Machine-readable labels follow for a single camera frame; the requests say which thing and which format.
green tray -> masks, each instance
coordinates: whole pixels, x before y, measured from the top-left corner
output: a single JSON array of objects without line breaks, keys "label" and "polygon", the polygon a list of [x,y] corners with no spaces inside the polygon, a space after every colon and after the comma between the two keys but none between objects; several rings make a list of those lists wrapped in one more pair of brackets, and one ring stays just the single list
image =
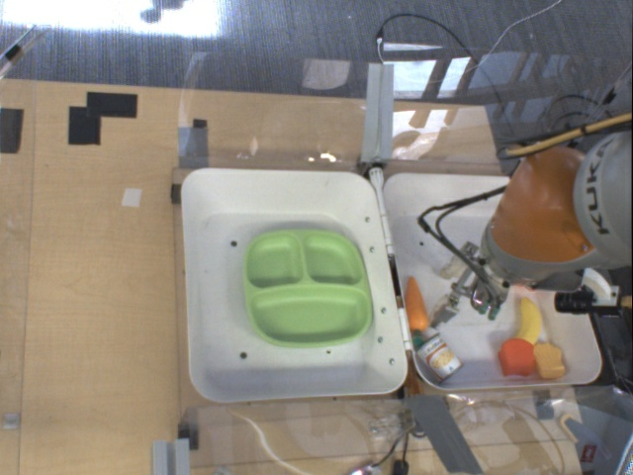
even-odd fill
[{"label": "green tray", "polygon": [[372,322],[360,252],[349,239],[329,231],[256,237],[245,254],[244,292],[253,327],[278,345],[345,343]]}]

yellow banana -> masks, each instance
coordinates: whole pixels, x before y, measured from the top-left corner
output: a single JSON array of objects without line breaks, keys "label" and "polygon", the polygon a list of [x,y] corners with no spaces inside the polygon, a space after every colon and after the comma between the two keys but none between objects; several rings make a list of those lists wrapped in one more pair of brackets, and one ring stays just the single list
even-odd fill
[{"label": "yellow banana", "polygon": [[521,299],[521,325],[515,337],[525,339],[529,343],[536,343],[541,334],[541,312],[532,301],[524,297]]}]

white sticker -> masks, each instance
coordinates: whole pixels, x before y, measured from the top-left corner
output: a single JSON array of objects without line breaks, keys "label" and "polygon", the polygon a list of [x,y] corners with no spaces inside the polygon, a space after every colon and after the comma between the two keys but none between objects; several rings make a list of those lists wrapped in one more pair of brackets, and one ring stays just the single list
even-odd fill
[{"label": "white sticker", "polygon": [[140,206],[140,195],[142,190],[140,188],[126,188],[123,194],[123,201],[121,205],[127,208],[137,208]]}]

red label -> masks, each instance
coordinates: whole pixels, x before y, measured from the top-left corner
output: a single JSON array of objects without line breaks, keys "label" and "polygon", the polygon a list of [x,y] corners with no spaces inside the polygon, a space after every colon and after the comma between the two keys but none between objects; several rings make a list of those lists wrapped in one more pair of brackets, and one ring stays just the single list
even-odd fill
[{"label": "red label", "polygon": [[596,451],[597,447],[595,445],[585,445],[583,448],[583,455],[581,456],[581,463],[593,463]]}]

wooden surface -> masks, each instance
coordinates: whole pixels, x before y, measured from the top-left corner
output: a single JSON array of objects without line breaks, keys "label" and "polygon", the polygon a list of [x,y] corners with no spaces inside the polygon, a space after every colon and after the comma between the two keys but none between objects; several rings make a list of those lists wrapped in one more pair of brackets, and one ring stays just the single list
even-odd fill
[{"label": "wooden surface", "polygon": [[[305,167],[306,153],[318,151],[336,155],[340,160],[334,165],[344,168],[353,165],[359,149],[362,103],[215,92],[183,96],[180,90],[60,83],[27,87],[13,83],[11,92],[18,97],[16,104],[24,102],[27,107],[27,101],[18,94],[35,92],[37,107],[33,107],[35,99],[30,99],[35,151],[26,146],[13,157],[2,155],[0,163],[2,199],[5,191],[26,196],[22,206],[30,210],[33,182],[31,232],[29,237],[17,237],[23,246],[16,250],[26,255],[28,262],[8,268],[3,255],[0,268],[3,278],[11,272],[24,276],[29,268],[28,288],[25,286],[16,303],[24,305],[28,299],[26,340],[16,337],[12,341],[0,327],[4,336],[0,339],[0,371],[5,371],[2,364],[7,346],[14,344],[18,353],[15,360],[19,361],[24,347],[23,382],[21,367],[11,374],[0,372],[0,405],[3,409],[11,405],[22,408],[21,429],[6,434],[2,431],[0,435],[0,472],[149,473],[152,442],[174,439],[183,404],[185,408],[204,405],[180,383],[187,374],[186,367],[179,364],[183,353],[181,346],[179,356],[176,310],[177,284],[182,283],[182,276],[177,280],[177,233],[169,197],[172,170],[178,165],[178,126],[190,126],[194,117],[208,120],[214,164],[264,166],[270,163],[266,159],[274,157],[280,164]],[[68,145],[68,107],[85,106],[89,90],[136,93],[137,118],[104,118],[101,145]],[[473,150],[481,150],[482,143],[491,143],[489,137],[486,130],[473,136]],[[461,140],[460,153],[470,145]],[[449,154],[440,154],[424,166],[459,166],[459,160],[451,161]],[[28,162],[29,156],[31,165],[16,161]],[[485,148],[480,157],[479,164],[486,164],[491,150]],[[9,160],[16,161],[16,166],[9,168]],[[315,166],[327,165],[325,161],[316,154]],[[122,206],[128,188],[142,190],[138,207]],[[8,311],[4,301],[3,313]],[[18,312],[17,322],[23,321],[24,316]],[[213,418],[217,409],[203,410],[210,414],[204,417]],[[239,457],[238,449],[239,455],[227,461],[233,474],[346,473],[360,460],[368,456],[375,459],[384,452],[384,443],[367,443],[363,435],[359,439],[361,447],[352,448],[345,436],[338,435],[340,418],[332,413],[306,423],[289,410],[282,407],[273,418],[249,417],[250,421],[241,420],[229,427],[222,421],[203,421],[204,434],[230,437],[237,445],[249,445],[250,454]],[[361,429],[364,435],[369,434],[367,424]],[[312,448],[304,445],[302,454],[292,440],[294,434],[295,442],[300,441],[302,431],[310,433],[315,448],[325,439],[336,438],[337,453],[323,460],[310,454]],[[473,433],[474,441],[479,436]],[[481,443],[475,448],[476,454],[488,459],[491,466],[502,466],[504,459],[514,460],[518,454],[529,459],[543,448],[533,437],[527,437],[526,445],[517,450],[510,436],[504,438],[503,448]],[[539,439],[550,441],[547,436]],[[554,449],[552,445],[560,444],[566,458],[575,458],[567,439],[556,436],[550,443],[544,448]],[[276,452],[287,453],[292,462],[275,461]],[[415,467],[412,463],[411,474],[441,473],[439,460],[427,443],[411,445],[411,459],[416,457],[419,462],[414,463]],[[557,454],[551,457],[558,466]],[[242,459],[250,459],[250,464]],[[212,474],[214,467],[201,465],[194,473]],[[575,471],[568,467],[567,473]]]}]

